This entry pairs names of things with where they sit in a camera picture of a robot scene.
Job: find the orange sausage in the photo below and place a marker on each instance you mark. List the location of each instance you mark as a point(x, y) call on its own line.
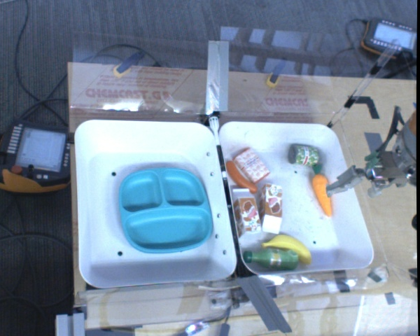
point(239, 178)

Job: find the white plastic tray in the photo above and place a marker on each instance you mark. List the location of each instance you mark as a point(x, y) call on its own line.
point(98, 250)
point(346, 229)

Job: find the orange carrot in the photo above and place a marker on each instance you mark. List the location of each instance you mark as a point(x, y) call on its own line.
point(321, 191)

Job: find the brown and white carton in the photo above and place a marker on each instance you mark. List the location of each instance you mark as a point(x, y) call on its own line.
point(246, 212)

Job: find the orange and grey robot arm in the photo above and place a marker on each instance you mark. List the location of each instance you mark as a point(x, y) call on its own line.
point(410, 142)

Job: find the yellow banana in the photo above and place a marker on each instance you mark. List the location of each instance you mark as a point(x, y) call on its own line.
point(290, 243)

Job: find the green bottle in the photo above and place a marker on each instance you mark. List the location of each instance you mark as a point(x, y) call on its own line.
point(276, 259)

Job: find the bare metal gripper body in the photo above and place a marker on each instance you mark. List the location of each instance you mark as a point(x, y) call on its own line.
point(392, 168)

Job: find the brown cardboard board red print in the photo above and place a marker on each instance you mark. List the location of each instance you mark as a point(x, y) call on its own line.
point(91, 82)

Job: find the orange and white packet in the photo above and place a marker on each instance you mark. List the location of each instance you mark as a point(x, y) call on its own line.
point(252, 164)

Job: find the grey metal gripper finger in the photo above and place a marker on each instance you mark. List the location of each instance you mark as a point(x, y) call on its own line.
point(346, 180)

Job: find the green can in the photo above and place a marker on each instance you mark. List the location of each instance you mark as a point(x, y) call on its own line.
point(304, 155)

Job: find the blue divided plate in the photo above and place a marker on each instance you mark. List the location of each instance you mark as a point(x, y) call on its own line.
point(168, 222)

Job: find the red and white carton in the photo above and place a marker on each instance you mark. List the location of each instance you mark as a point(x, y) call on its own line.
point(272, 205)

